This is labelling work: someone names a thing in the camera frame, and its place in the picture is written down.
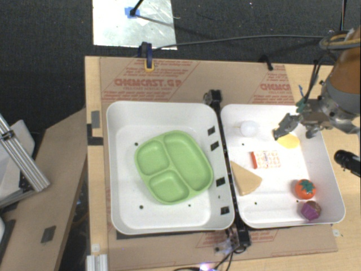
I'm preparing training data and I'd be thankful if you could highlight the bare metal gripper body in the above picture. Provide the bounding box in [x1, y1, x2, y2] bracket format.
[296, 96, 360, 135]

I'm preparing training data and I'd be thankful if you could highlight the yellow round toy food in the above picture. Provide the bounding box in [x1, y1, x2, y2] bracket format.
[276, 133, 301, 150]

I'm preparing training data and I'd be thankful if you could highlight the white ball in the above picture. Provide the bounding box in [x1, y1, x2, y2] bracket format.
[240, 120, 259, 138]

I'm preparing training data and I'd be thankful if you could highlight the red and white packet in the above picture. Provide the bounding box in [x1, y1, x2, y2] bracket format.
[250, 150, 283, 170]

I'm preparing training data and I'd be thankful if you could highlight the orange tomato with green top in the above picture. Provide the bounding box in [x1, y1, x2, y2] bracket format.
[294, 178, 316, 200]

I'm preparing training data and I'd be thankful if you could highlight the thin black rod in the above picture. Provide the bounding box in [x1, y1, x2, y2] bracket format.
[212, 100, 245, 233]

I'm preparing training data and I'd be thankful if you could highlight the tan cheese wedge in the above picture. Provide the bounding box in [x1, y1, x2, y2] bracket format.
[229, 160, 263, 196]

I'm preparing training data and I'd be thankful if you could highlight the white plastic tray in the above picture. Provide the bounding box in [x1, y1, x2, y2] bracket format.
[105, 100, 236, 235]
[219, 103, 346, 229]

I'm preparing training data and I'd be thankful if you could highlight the purple cupcake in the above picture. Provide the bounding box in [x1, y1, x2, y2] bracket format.
[300, 200, 323, 221]

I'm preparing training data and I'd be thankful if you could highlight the green divided plate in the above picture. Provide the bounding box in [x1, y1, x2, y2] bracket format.
[134, 130, 215, 206]

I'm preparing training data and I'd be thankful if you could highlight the brown cardboard board red print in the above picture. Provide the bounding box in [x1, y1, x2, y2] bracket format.
[99, 56, 339, 265]

